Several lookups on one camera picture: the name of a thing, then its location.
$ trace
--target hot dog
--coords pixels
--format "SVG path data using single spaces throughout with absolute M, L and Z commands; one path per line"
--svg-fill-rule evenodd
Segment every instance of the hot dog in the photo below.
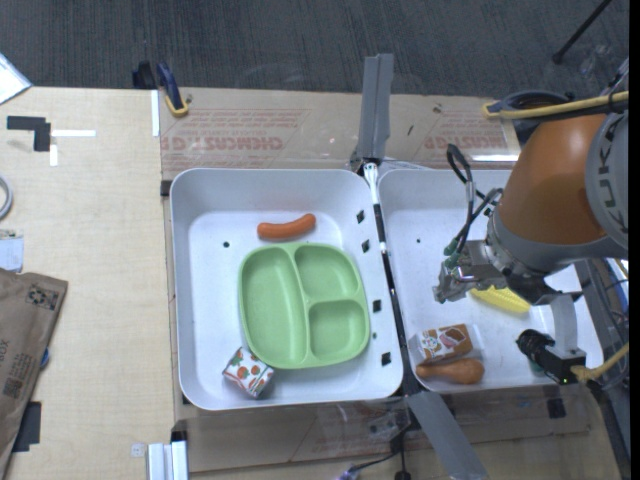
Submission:
M 450 363 L 420 363 L 416 366 L 416 375 L 421 379 L 441 375 L 458 384 L 475 384 L 484 375 L 484 365 L 472 357 L 463 357 Z
M 258 224 L 258 236 L 266 240 L 283 240 L 307 233 L 311 231 L 315 225 L 315 215 L 313 215 L 313 213 L 305 213 L 299 219 L 282 224 L 261 222 Z

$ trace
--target black camera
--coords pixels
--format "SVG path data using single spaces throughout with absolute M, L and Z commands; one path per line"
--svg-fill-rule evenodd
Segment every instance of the black camera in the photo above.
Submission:
M 571 367 L 574 365 L 584 366 L 586 356 L 584 353 L 576 351 L 573 355 L 561 357 L 548 348 L 553 347 L 555 343 L 551 336 L 542 334 L 535 329 L 523 331 L 516 340 L 520 352 L 542 368 L 545 375 L 558 384 L 578 382 L 576 376 L 571 372 Z

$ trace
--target small carton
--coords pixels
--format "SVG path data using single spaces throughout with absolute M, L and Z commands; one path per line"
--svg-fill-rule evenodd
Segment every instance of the small carton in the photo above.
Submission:
M 421 331 L 409 340 L 408 346 L 418 363 L 435 363 L 469 355 L 480 340 L 474 326 L 455 324 Z
M 273 368 L 244 347 L 229 359 L 222 374 L 245 393 L 258 398 L 273 376 Z

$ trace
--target green divided plate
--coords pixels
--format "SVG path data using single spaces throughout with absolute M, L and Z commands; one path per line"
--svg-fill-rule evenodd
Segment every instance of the green divided plate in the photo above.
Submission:
M 337 247 L 302 242 L 260 247 L 242 261 L 238 284 L 249 348 L 269 366 L 341 363 L 369 342 L 360 273 Z

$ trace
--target paper bag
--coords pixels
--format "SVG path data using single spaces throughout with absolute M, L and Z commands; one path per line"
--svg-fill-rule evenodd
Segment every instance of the paper bag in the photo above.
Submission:
M 0 478 L 40 372 L 68 283 L 0 269 Z

